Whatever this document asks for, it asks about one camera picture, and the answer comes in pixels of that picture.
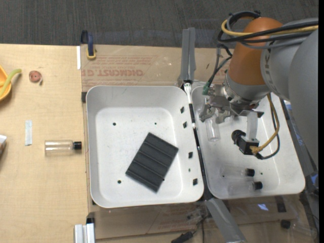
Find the clear bottle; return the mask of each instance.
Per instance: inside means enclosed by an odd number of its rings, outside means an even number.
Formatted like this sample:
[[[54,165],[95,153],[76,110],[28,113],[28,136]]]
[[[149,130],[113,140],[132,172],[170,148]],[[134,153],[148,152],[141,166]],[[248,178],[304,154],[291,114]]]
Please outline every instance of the clear bottle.
[[[225,164],[221,167],[220,175],[224,178],[253,178],[255,174],[254,169],[243,168]]]
[[[263,188],[262,182],[258,181],[235,181],[228,184],[229,195],[246,195]]]
[[[291,229],[297,233],[301,233],[305,236],[315,239],[317,237],[317,230],[306,224],[300,224],[296,220],[281,220],[280,225],[284,229]]]
[[[72,140],[46,140],[45,155],[72,155],[75,150],[82,149],[82,142]]]
[[[207,129],[207,139],[210,142],[215,142],[220,140],[220,133],[218,124],[216,123],[216,115],[205,120],[206,129]]]

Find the black bottle cap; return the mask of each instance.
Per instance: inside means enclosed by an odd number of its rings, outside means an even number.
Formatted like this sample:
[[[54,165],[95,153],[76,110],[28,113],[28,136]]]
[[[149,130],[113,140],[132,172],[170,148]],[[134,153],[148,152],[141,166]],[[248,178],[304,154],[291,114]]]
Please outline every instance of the black bottle cap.
[[[260,189],[262,189],[262,187],[263,187],[262,182],[255,182],[254,183],[254,190],[260,190]]]
[[[250,169],[250,168],[245,169],[245,172],[247,176],[254,176],[255,174],[254,169]]]
[[[73,142],[73,149],[82,149],[82,142],[81,141]]]
[[[282,228],[289,229],[291,226],[291,222],[288,220],[282,220],[280,221],[280,225]]]

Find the orange bowl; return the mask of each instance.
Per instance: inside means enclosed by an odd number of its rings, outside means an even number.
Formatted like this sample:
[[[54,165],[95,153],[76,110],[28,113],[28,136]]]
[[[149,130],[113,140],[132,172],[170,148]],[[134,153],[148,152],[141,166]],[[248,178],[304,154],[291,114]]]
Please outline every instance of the orange bowl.
[[[0,66],[0,84],[4,83],[7,80],[7,73],[4,71],[4,69]],[[0,101],[4,100],[7,95],[9,95],[9,92],[11,90],[11,82],[8,84],[4,94],[0,97]]]

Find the blue clamp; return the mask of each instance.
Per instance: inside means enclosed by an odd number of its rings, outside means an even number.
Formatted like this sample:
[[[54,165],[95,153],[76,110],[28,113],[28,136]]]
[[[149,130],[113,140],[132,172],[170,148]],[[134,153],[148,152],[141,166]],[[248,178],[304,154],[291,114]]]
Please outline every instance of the blue clamp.
[[[96,58],[96,50],[93,47],[93,37],[92,34],[87,30],[83,30],[81,34],[81,43],[82,44],[88,44],[88,47],[86,49],[87,51],[87,59],[93,60]]]

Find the wooden table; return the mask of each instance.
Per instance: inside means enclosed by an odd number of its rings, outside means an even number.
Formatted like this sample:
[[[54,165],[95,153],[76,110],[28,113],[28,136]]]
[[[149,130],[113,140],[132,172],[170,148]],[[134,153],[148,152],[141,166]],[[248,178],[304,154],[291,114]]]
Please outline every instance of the wooden table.
[[[8,144],[0,157],[0,242],[73,242],[73,227],[88,214],[86,158],[81,154],[44,154],[44,141],[71,139],[85,142],[81,73],[76,47],[0,45],[0,65],[10,73],[12,92],[0,102],[0,134]],[[43,84],[31,83],[38,70]],[[25,146],[25,121],[32,120],[32,145]],[[293,195],[302,220],[305,212]],[[278,222],[240,225],[249,242],[312,242],[280,231]],[[180,233],[99,240],[99,242],[170,242]],[[223,242],[218,229],[208,236]],[[201,231],[192,242],[201,242]]]

